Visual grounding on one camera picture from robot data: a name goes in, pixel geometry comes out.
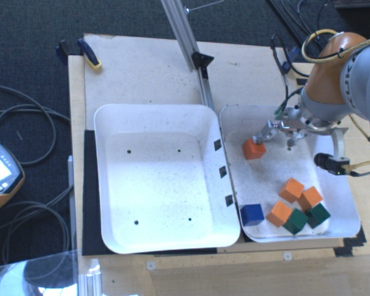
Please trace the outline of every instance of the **yellow and black clamp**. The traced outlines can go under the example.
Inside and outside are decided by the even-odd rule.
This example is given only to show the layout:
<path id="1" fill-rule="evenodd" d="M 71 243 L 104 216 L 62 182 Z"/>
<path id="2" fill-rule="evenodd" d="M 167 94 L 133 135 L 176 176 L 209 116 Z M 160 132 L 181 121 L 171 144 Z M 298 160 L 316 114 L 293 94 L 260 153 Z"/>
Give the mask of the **yellow and black clamp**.
<path id="1" fill-rule="evenodd" d="M 89 64 L 89 66 L 92 67 L 92 69 L 98 70 L 101 68 L 101 61 L 96 57 L 94 54 L 94 51 L 91 49 L 89 44 L 83 39 L 80 38 L 77 41 L 77 45 L 80 47 L 82 52 L 86 56 L 86 62 Z"/>

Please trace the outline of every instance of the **blue cube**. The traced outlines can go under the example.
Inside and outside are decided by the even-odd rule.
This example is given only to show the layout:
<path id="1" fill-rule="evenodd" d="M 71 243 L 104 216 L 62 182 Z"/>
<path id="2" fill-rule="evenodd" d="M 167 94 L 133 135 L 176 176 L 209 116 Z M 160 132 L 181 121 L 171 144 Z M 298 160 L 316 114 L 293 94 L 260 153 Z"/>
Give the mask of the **blue cube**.
<path id="1" fill-rule="evenodd" d="M 256 226 L 265 219 L 260 204 L 245 205 L 240 214 L 243 226 Z"/>

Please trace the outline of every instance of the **tray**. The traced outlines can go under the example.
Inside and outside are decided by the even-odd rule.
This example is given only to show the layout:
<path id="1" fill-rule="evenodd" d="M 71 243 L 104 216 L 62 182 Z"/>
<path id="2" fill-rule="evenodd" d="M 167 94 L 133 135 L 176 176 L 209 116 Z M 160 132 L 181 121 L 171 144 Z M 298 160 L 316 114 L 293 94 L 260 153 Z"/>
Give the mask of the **tray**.
<path id="1" fill-rule="evenodd" d="M 264 215 L 278 201 L 281 186 L 293 177 L 305 185 L 314 186 L 323 197 L 322 204 L 331 217 L 311 229 L 306 225 L 295 236 L 283 227 L 264 220 L 257 226 L 243 226 L 245 234 L 257 242 L 352 237 L 360 230 L 360 219 L 346 176 L 332 175 L 314 164 L 318 152 L 333 154 L 330 136 L 311 135 L 287 150 L 287 137 L 278 133 L 265 142 L 266 154 L 260 159 L 246 160 L 242 145 L 274 118 L 272 106 L 230 105 L 220 113 L 224 148 L 230 166 L 232 186 L 239 209 L 247 204 L 261 204 Z M 298 203 L 287 203 L 301 209 Z"/>
<path id="2" fill-rule="evenodd" d="M 240 224 L 216 114 L 108 104 L 94 116 L 102 238 L 116 253 L 226 247 Z"/>

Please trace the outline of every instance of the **orange cube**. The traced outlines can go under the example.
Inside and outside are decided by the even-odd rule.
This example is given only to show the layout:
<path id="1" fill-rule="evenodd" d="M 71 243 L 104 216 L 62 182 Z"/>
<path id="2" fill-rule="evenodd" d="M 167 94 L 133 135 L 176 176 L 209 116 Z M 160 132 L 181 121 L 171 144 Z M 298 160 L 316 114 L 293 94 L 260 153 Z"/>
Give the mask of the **orange cube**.
<path id="1" fill-rule="evenodd" d="M 297 202 L 303 211 L 307 211 L 322 201 L 322 199 L 322 195 L 318 190 L 314 186 L 311 186 L 301 194 Z"/>
<path id="2" fill-rule="evenodd" d="M 258 145 L 253 142 L 253 139 L 248 139 L 242 145 L 242 151 L 244 151 L 244 155 L 247 160 L 259 159 L 266 153 L 265 143 L 262 142 Z"/>
<path id="3" fill-rule="evenodd" d="M 292 209 L 279 200 L 266 215 L 266 219 L 275 227 L 281 227 L 286 223 L 290 214 L 292 214 Z"/>
<path id="4" fill-rule="evenodd" d="M 279 196 L 287 200 L 289 203 L 293 203 L 300 198 L 304 190 L 304 185 L 296 179 L 289 178 L 282 186 Z"/>

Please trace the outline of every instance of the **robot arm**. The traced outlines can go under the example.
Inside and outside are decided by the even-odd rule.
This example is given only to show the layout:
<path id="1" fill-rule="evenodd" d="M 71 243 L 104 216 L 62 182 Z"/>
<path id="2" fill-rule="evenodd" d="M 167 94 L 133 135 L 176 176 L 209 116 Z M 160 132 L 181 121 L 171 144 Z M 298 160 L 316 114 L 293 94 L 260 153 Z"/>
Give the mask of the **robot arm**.
<path id="1" fill-rule="evenodd" d="M 349 174 L 349 159 L 345 158 L 343 136 L 347 129 L 334 127 L 350 113 L 370 122 L 370 40 L 355 33 L 333 33 L 318 58 L 307 56 L 304 43 L 302 54 L 315 65 L 298 104 L 286 107 L 275 121 L 253 137 L 257 144 L 268 141 L 279 131 L 289 137 L 288 149 L 310 134 L 330 135 L 334 155 L 318 154 L 317 166 L 335 174 Z"/>

